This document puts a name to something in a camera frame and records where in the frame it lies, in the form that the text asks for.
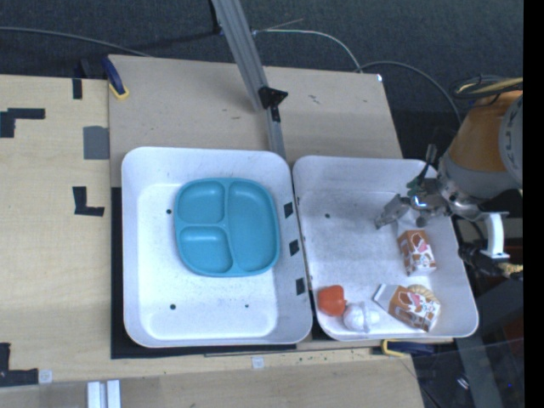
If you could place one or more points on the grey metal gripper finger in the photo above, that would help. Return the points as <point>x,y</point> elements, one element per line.
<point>421,220</point>
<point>393,211</point>

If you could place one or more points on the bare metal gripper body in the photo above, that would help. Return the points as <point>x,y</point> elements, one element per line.
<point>438,200</point>

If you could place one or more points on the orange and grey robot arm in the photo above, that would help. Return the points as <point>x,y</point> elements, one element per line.
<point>480,143</point>

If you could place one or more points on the small orange and white carton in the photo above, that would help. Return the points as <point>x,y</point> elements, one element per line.
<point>417,251</point>

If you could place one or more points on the white plastic tray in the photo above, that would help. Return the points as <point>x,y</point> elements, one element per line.
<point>353,245</point>
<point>212,313</point>

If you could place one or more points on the large orange and white carton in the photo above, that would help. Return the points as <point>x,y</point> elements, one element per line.
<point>410,308</point>

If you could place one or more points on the orange toy pepper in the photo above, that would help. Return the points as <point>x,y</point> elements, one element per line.
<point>331,300</point>

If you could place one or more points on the white toy garlic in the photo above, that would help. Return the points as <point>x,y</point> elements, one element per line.
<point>356,318</point>

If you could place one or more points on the blue divided plate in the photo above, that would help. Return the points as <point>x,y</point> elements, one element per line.
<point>251,223</point>

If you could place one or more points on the pale wood board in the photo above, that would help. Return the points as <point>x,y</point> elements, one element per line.
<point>191,100</point>

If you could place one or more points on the black cylinder on white bracket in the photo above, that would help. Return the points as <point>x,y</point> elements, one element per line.
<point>495,236</point>

